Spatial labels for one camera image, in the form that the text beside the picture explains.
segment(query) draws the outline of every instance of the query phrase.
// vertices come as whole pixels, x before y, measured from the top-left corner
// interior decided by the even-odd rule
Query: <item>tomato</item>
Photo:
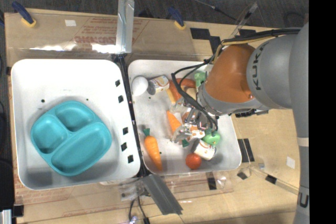
[[[185,158],[185,164],[192,170],[198,169],[201,166],[202,159],[195,153],[190,153]]]

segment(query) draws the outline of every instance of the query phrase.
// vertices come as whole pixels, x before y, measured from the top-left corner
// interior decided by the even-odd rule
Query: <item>teal bowl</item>
[[[110,148],[112,136],[86,105],[63,102],[43,114],[30,131],[32,143],[57,173],[76,176],[93,166]]]

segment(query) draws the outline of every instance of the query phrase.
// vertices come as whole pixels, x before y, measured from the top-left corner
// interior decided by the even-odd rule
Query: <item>wooden surface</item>
[[[80,22],[77,16],[115,17],[49,10],[29,11],[43,18],[44,27],[52,25],[54,34],[43,39],[41,29],[25,28],[18,21],[18,15],[6,14],[6,47],[11,64],[27,57],[25,53],[22,54],[22,46],[49,44],[49,39],[53,40],[54,44],[72,41],[71,31],[66,38],[59,34],[67,18],[74,18]],[[133,53],[128,56],[128,63],[141,58],[202,60],[212,54],[211,47],[208,40],[192,39],[191,27],[209,29],[212,36],[219,36],[221,39],[227,38],[235,29],[233,25],[186,22],[187,28],[181,31],[169,20],[146,18],[137,20],[141,27],[135,35]],[[260,27],[249,29],[265,30]],[[260,44],[261,42],[257,42],[251,45],[257,47]],[[44,55],[35,53],[37,54],[33,55],[33,58]],[[253,115],[240,119],[233,116],[232,119],[237,138],[249,139],[255,161],[242,163],[237,170],[216,175],[217,178],[226,178],[227,185],[219,190],[209,190],[205,177],[199,180],[195,188],[186,182],[181,184],[178,178],[170,178],[171,180],[168,178],[168,185],[169,182],[180,182],[178,187],[175,185],[173,188],[173,193],[184,209],[183,214],[161,216],[153,200],[146,198],[142,201],[143,209],[150,217],[151,223],[292,223],[299,186],[299,153],[292,111],[272,110],[267,115]],[[17,167],[15,144],[13,153],[13,166]],[[288,158],[294,161],[294,166],[289,167],[286,164]],[[244,169],[249,176],[245,180],[237,176],[241,169]],[[276,184],[265,180],[268,175],[278,179]],[[32,191],[25,188],[16,177],[15,194],[17,204],[25,204],[24,216],[17,219],[18,223],[117,224],[126,223],[128,220],[130,202],[120,200],[120,194],[115,186],[104,188],[99,184],[90,184],[59,190]],[[133,214],[141,216],[136,205]]]

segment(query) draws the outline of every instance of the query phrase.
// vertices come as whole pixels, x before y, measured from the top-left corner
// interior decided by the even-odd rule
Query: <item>green apple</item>
[[[208,143],[213,146],[216,146],[220,139],[221,139],[221,136],[217,131],[213,131],[212,134],[208,133],[205,137],[202,138],[202,140],[205,143]]]

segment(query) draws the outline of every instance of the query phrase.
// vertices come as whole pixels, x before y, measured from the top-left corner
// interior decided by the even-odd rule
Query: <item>egg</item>
[[[146,78],[139,76],[132,81],[132,92],[134,96],[142,95],[148,88],[148,81]]]

